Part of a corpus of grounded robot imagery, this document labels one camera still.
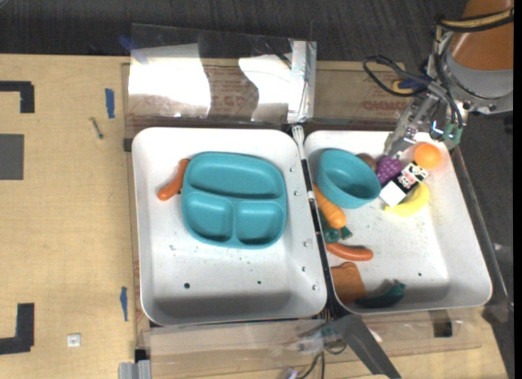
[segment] wooden table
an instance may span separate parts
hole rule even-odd
[[[0,55],[0,80],[31,81],[36,108],[21,114],[19,95],[0,92],[0,134],[24,134],[23,180],[0,180],[5,280],[0,338],[15,335],[17,304],[35,308],[34,345],[30,352],[0,355],[2,378],[116,378],[120,362],[134,360],[131,219],[122,148],[122,65],[128,62],[126,57]],[[115,94],[112,119],[106,88]],[[90,117],[103,139],[96,137]],[[122,288],[128,292],[128,320]],[[407,378],[507,377],[491,327],[478,320],[480,348],[391,361]],[[68,346],[67,336],[74,333],[81,334],[80,346]],[[360,361],[326,368],[328,378],[368,374]]]

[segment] toy banana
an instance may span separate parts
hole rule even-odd
[[[424,182],[420,182],[410,196],[405,198],[400,204],[390,207],[384,206],[384,210],[400,215],[401,217],[410,217],[420,211],[430,199],[430,190]]]

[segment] teal bowl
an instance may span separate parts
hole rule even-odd
[[[381,192],[374,170],[356,155],[337,148],[324,150],[319,157],[316,182],[323,195],[341,208],[360,208]]]

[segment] teal divided plate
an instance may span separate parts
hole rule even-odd
[[[285,180],[277,167],[258,157],[196,155],[185,170],[181,204],[185,227],[207,244],[260,249],[285,230]]]

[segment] orange ball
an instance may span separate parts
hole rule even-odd
[[[415,148],[414,160],[424,169],[432,169],[440,162],[440,150],[429,143],[422,143]]]

